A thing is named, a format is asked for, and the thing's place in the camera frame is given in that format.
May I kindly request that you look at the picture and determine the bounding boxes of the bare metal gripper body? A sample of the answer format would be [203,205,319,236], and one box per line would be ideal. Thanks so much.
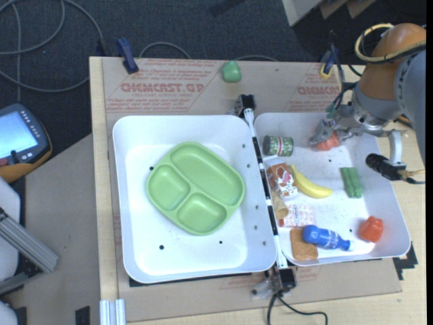
[323,104,395,137]

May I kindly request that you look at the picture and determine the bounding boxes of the orange toy pumpkin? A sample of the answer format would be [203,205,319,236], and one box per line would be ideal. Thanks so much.
[315,132,340,152]

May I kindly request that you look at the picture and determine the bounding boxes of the green red and white can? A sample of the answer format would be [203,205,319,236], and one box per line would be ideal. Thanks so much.
[263,135,294,158]

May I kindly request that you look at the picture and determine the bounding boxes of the green toy beans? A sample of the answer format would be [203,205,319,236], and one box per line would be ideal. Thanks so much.
[339,167,364,200]

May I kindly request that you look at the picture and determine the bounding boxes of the yellow banana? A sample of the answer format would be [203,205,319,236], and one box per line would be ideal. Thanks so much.
[290,164,334,200]

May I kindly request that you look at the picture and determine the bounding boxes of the orange and white carton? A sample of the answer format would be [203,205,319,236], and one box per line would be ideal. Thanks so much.
[266,162,300,201]

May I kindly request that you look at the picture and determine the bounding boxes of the thin black and white rod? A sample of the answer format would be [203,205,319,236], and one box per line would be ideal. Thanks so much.
[244,108,289,269]

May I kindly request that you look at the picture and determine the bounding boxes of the white plastic tray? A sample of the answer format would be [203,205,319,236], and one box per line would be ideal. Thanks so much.
[253,112,412,267]
[112,114,279,284]

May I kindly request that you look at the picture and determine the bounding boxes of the tan toy waffle biscuit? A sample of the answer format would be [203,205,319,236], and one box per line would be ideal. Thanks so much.
[270,190,290,221]

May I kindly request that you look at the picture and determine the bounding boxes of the red and white packet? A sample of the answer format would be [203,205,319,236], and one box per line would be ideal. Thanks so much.
[281,204,317,229]

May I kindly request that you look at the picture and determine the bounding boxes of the orange toy pepper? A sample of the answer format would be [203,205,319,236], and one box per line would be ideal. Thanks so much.
[359,215,384,244]

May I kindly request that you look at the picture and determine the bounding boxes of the blue bottle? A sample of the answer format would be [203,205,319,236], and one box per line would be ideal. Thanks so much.
[302,224,356,252]

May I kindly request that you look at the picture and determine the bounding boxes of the green toy pepper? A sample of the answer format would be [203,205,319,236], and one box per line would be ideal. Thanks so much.
[221,60,243,83]

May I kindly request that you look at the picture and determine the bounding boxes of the orange toy salmon slice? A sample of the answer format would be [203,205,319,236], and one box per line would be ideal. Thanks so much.
[289,227,319,262]

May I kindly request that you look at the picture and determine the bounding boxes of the green divided plate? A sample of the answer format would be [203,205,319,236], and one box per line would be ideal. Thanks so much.
[145,142,246,236]

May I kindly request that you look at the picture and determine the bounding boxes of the brown cardboard board, red print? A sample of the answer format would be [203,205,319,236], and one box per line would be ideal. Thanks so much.
[101,56,404,313]

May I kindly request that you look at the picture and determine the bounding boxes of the black cylinder on white bracket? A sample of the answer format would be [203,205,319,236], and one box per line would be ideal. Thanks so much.
[365,130,407,181]

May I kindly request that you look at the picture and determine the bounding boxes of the black block with thin wires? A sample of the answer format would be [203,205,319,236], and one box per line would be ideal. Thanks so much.
[232,93,256,118]
[251,267,299,301]

